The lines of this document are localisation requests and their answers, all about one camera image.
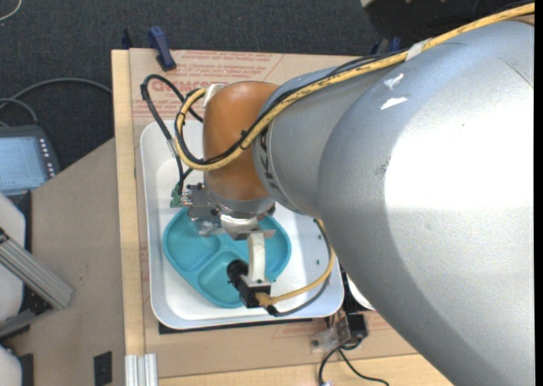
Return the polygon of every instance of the black cable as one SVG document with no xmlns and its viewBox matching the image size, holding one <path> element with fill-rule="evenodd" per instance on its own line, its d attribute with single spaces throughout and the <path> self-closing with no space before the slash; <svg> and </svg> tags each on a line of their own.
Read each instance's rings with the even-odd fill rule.
<svg viewBox="0 0 543 386">
<path fill-rule="evenodd" d="M 339 352 L 339 355 L 341 355 L 341 357 L 343 358 L 343 360 L 345 361 L 345 363 L 347 364 L 347 366 L 350 368 L 350 370 L 356 374 L 358 377 L 360 378 L 363 378 L 364 380 L 367 380 L 369 382 L 376 382 L 376 383 L 381 383 L 381 384 L 384 384 L 385 386 L 390 386 L 389 383 L 385 380 L 383 380 L 382 378 L 374 378 L 374 377 L 368 377 L 368 376 L 365 376 L 364 374 L 361 374 L 360 372 L 358 372 L 356 370 L 356 368 L 354 366 L 352 366 L 352 364 L 350 363 L 349 359 L 347 359 L 347 356 L 344 354 L 344 352 L 342 351 L 343 349 L 343 346 L 344 344 L 341 344 L 341 345 L 338 345 L 336 348 L 334 348 L 332 351 L 330 351 L 327 356 L 322 360 L 321 362 L 321 365 L 319 366 L 319 373 L 318 373 L 318 381 L 319 381 L 319 386 L 322 386 L 324 385 L 326 382 L 324 382 L 323 378 L 322 378 L 322 372 L 324 371 L 324 366 L 326 365 L 326 362 L 328 362 L 328 359 L 330 359 L 330 357 L 332 357 L 332 355 L 338 351 Z"/>
<path fill-rule="evenodd" d="M 183 180 L 187 179 L 187 176 L 189 176 L 193 172 L 193 168 L 189 167 L 186 171 L 183 172 Z"/>
<path fill-rule="evenodd" d="M 358 347 L 360 347 L 360 344 L 362 344 L 362 338 L 359 338 L 359 339 L 352 339 L 353 342 L 346 342 L 344 344 L 341 345 L 341 349 L 342 350 L 346 350 L 346 351 L 352 351 L 354 349 L 357 349 Z"/>
<path fill-rule="evenodd" d="M 147 77 L 145 77 L 145 80 L 143 81 L 143 84 L 142 86 L 144 85 L 146 89 L 148 89 L 148 84 L 151 80 L 158 80 L 158 81 L 162 81 L 164 84 L 166 84 L 175 94 L 176 96 L 179 98 L 179 100 L 181 101 L 182 104 L 185 103 L 185 97 L 182 96 L 181 92 L 179 92 L 179 90 L 177 89 L 177 87 L 175 87 L 175 85 L 169 81 L 167 78 L 164 78 L 163 76 L 159 76 L 158 74 L 151 74 Z M 189 92 L 187 94 L 187 98 L 193 93 L 193 92 L 196 92 L 198 89 L 193 89 L 191 92 Z M 199 122 L 203 122 L 204 120 L 202 119 L 202 117 L 200 115 L 198 115 L 198 113 L 196 113 L 193 109 L 189 109 L 189 112 L 192 116 L 194 116 L 194 118 L 196 120 L 198 120 Z"/>
<path fill-rule="evenodd" d="M 12 99 L 12 98 L 0 98 L 0 102 L 3 102 L 4 104 L 14 103 L 14 104 L 20 105 L 21 107 L 26 109 L 26 111 L 28 111 L 28 113 L 31 114 L 32 119 L 34 120 L 34 124 L 37 125 L 36 112 L 27 103 L 23 103 L 22 101 L 19 101 L 18 99 Z M 3 124 L 3 126 L 9 127 L 9 125 L 6 124 L 5 122 L 2 122 L 2 124 Z"/>
<path fill-rule="evenodd" d="M 508 3 L 505 6 L 502 6 L 501 8 L 497 9 L 494 12 L 494 14 L 499 14 L 500 12 L 503 12 L 511 8 L 519 8 L 520 6 L 524 6 L 524 4 L 530 4 L 530 3 L 533 3 L 534 1 L 535 0 L 519 0 L 517 2 Z"/>
<path fill-rule="evenodd" d="M 351 371 L 356 374 L 358 377 L 360 378 L 363 378 L 364 380 L 368 380 L 370 382 L 376 382 L 376 383 L 381 383 L 381 384 L 384 384 L 385 386 L 390 386 L 389 385 L 389 382 L 383 380 L 382 378 L 374 378 L 374 377 L 368 377 L 368 376 L 365 376 L 364 374 L 361 374 L 359 373 L 356 368 L 354 366 L 352 366 L 352 364 L 350 363 L 349 359 L 347 359 L 347 356 L 344 354 L 344 352 L 341 350 L 341 349 L 338 349 L 338 352 L 339 354 L 341 355 L 341 357 L 343 357 L 343 360 L 345 361 L 345 363 L 347 364 L 347 366 L 351 369 Z"/>
<path fill-rule="evenodd" d="M 172 146 L 173 137 L 170 134 L 170 131 L 168 130 L 168 127 L 165 125 L 164 121 L 159 115 L 159 112 L 156 110 L 156 107 L 154 107 L 153 100 L 151 99 L 151 96 L 148 92 L 148 81 L 144 82 L 140 85 L 140 91 L 142 93 L 142 99 L 147 103 L 148 109 L 151 112 L 151 115 L 154 117 L 154 120 L 156 121 L 157 125 L 159 126 L 160 130 L 162 131 L 162 134 L 164 134 L 164 137 L 166 141 L 168 142 L 168 146 Z M 177 184 L 177 193 L 181 194 L 183 189 L 183 183 L 185 182 L 186 175 L 185 173 L 190 173 L 190 171 L 183 172 L 183 167 L 181 163 L 181 158 L 179 158 L 179 155 L 175 153 L 175 159 L 177 163 L 177 171 L 179 173 L 179 183 Z"/>
<path fill-rule="evenodd" d="M 22 91 L 20 91 L 20 92 L 16 93 L 15 95 L 9 97 L 8 99 L 18 99 L 18 98 L 22 97 L 23 95 L 25 95 L 26 93 L 37 89 L 38 87 L 45 87 L 45 86 L 49 86 L 49 85 L 57 84 L 57 83 L 82 83 L 82 84 L 87 84 L 87 85 L 90 85 L 90 86 L 95 86 L 98 89 L 102 89 L 103 91 L 111 94 L 111 89 L 109 89 L 108 87 L 104 86 L 101 83 L 98 83 L 97 81 L 88 80 L 86 78 L 62 77 L 62 78 L 53 78 L 52 80 L 40 81 L 39 83 L 33 84 L 32 86 L 29 86 L 29 87 L 23 89 Z M 3 109 L 7 104 L 8 103 L 3 103 L 2 105 L 0 105 L 0 110 Z"/>
</svg>

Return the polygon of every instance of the small monitor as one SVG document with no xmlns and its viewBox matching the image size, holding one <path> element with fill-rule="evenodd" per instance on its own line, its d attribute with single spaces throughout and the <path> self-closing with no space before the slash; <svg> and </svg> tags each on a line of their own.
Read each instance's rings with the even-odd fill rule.
<svg viewBox="0 0 543 386">
<path fill-rule="evenodd" d="M 42 128 L 0 128 L 0 191 L 4 195 L 40 187 L 58 172 L 59 162 Z"/>
</svg>

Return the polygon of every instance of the gray carpet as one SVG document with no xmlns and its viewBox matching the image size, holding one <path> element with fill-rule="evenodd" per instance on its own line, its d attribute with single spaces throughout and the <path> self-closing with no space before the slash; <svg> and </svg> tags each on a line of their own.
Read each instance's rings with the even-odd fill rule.
<svg viewBox="0 0 543 386">
<path fill-rule="evenodd" d="M 519 0 L 23 0 L 0 21 L 0 98 L 58 77 L 111 86 L 110 51 L 128 29 L 137 47 L 161 27 L 172 48 L 274 53 L 369 54 L 381 38 L 403 47 Z M 16 0 L 0 0 L 0 16 Z M 84 84 L 55 84 L 21 100 L 37 113 L 62 167 L 113 136 L 108 93 Z M 24 125 L 21 108 L 0 120 Z"/>
</svg>

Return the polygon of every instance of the white object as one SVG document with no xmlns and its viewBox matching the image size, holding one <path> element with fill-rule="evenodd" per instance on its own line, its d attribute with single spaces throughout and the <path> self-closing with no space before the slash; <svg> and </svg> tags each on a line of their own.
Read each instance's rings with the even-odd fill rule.
<svg viewBox="0 0 543 386">
<path fill-rule="evenodd" d="M 173 133 L 173 122 L 166 126 Z M 201 154 L 202 126 L 187 121 L 183 135 L 194 155 Z M 228 309 L 209 302 L 194 289 L 166 259 L 162 234 L 179 209 L 170 208 L 171 190 L 178 180 L 176 161 L 157 124 L 145 128 L 141 136 L 143 181 L 148 222 L 149 280 L 151 305 L 157 319 L 175 329 L 213 327 L 247 322 L 278 320 L 264 309 L 244 306 Z M 186 184 L 202 182 L 202 173 L 194 171 Z M 297 215 L 277 204 L 275 219 L 289 235 L 292 244 L 290 261 L 271 286 L 271 295 L 285 294 L 313 282 L 326 270 L 328 253 L 320 231 L 308 216 Z M 291 310 L 313 296 L 319 287 L 277 304 L 280 312 Z M 327 289 L 310 305 L 280 319 L 316 318 L 332 315 L 342 304 L 344 288 L 336 261 Z"/>
<path fill-rule="evenodd" d="M 25 216 L 1 192 L 0 227 L 21 247 L 25 247 Z M 0 325 L 19 313 L 23 288 L 23 282 L 0 264 Z"/>
<path fill-rule="evenodd" d="M 355 298 L 355 300 L 358 303 L 360 303 L 362 306 L 364 306 L 366 309 L 375 310 L 372 304 L 369 301 L 367 301 L 366 297 L 362 295 L 362 293 L 356 287 L 353 281 L 350 280 L 350 277 L 347 277 L 347 282 L 349 283 L 349 290 L 353 294 L 353 297 Z"/>
<path fill-rule="evenodd" d="M 0 345 L 0 385 L 21 386 L 23 372 L 19 359 Z"/>
<path fill-rule="evenodd" d="M 249 273 L 250 282 L 266 280 L 266 240 L 262 232 L 256 232 L 247 238 L 249 247 Z"/>
</svg>

